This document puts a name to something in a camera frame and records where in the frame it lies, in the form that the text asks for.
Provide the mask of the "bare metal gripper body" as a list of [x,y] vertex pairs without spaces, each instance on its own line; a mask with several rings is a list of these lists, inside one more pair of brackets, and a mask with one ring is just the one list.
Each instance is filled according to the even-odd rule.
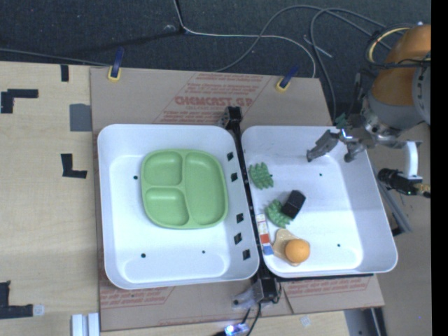
[[375,146],[394,149],[403,147],[403,141],[399,140],[401,131],[381,123],[377,117],[341,115],[337,128],[340,129],[339,140],[348,150],[365,150]]

